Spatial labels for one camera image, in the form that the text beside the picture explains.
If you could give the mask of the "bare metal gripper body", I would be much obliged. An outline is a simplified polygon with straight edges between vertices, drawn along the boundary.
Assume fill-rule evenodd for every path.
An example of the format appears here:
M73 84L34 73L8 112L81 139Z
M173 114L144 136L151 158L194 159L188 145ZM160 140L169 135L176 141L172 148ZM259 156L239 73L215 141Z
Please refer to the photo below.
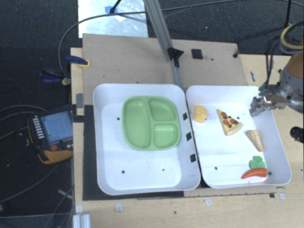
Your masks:
M303 87L292 88L290 85L263 84L260 87L260 104L266 109L284 109L286 106L298 113L304 113Z

